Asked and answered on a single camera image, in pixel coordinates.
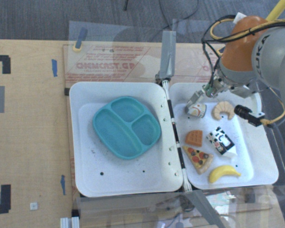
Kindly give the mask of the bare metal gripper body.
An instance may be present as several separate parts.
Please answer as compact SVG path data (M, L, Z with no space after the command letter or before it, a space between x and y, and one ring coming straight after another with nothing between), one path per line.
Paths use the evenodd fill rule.
M214 98L218 94L229 90L231 81L227 78L214 76L206 85L202 87L202 91L207 97Z

